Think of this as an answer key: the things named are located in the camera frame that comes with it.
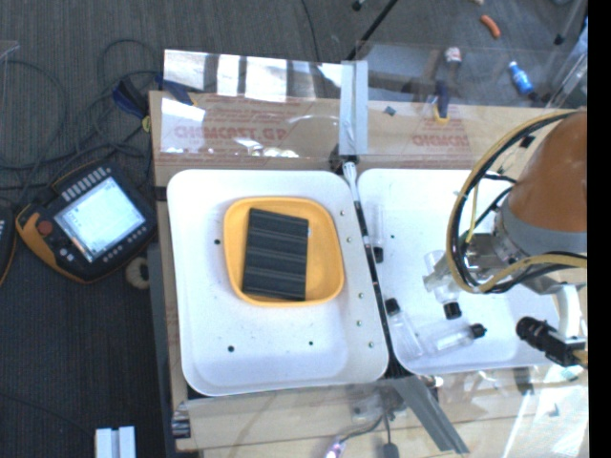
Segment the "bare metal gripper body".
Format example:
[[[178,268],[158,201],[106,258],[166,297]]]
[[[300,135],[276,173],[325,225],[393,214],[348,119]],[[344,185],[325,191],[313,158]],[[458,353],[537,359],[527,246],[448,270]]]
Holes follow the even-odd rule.
[[[500,234],[476,233],[466,250],[467,268],[476,275],[497,274],[520,258],[521,250]]]

